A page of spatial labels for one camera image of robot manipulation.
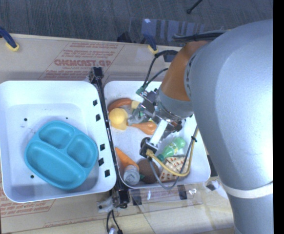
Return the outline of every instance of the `gray robot arm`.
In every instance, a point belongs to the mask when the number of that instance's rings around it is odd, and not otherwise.
[[[195,46],[179,51],[159,90],[147,95],[154,97],[150,117],[174,126],[194,113],[228,194],[235,233],[271,234],[273,21]]]

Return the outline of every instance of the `toy carrot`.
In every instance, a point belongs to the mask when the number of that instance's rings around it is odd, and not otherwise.
[[[126,167],[128,165],[134,165],[139,170],[139,166],[136,164],[136,162],[134,162],[128,155],[122,152],[118,147],[115,147],[115,151],[123,167]]]

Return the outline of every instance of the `blue divided plate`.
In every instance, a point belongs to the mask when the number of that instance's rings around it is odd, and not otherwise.
[[[43,125],[25,148],[25,163],[53,186],[71,190],[88,177],[98,158],[96,143],[59,120]]]

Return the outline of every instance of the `blue clamp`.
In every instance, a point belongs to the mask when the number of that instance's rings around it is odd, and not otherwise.
[[[148,45],[148,49],[153,53],[153,54],[156,54],[158,53],[158,48],[156,46],[156,42],[155,42],[155,39],[149,35],[149,34],[143,34],[144,38],[146,39],[147,43],[149,44]]]
[[[6,43],[5,45],[12,51],[18,51],[19,45],[13,40],[11,35],[0,26],[0,36],[2,36],[5,40]]]

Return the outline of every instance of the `black metal bracket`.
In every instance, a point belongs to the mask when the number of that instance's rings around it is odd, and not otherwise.
[[[146,151],[147,149],[150,149],[153,151],[153,153],[155,153],[157,151],[157,147],[154,146],[152,143],[149,142],[151,138],[150,137],[145,137],[144,139],[142,139],[141,141],[141,149],[140,149],[140,155],[143,156],[144,158],[149,158],[146,155]]]
[[[108,120],[108,112],[107,112],[107,107],[105,103],[105,96],[104,96],[104,90],[102,86],[102,79],[103,79],[103,71],[101,67],[93,67],[90,75],[89,75],[89,81],[91,84],[95,85],[98,93],[99,93],[99,98],[101,101],[101,107],[102,107],[102,112],[103,112],[103,117],[104,117],[104,122],[106,126],[106,131],[108,135],[108,140],[109,144],[111,147],[111,152],[112,152],[112,157],[113,157],[113,163],[114,163],[114,168],[116,171],[116,184],[114,188],[111,190],[111,195],[113,196],[113,205],[114,207],[124,207],[128,203],[130,203],[130,195],[128,191],[128,187],[122,183],[120,173],[118,170],[117,166],[117,160],[116,160],[116,152],[114,149],[114,144],[113,144],[113,139],[111,135],[111,128],[109,125],[109,120]]]

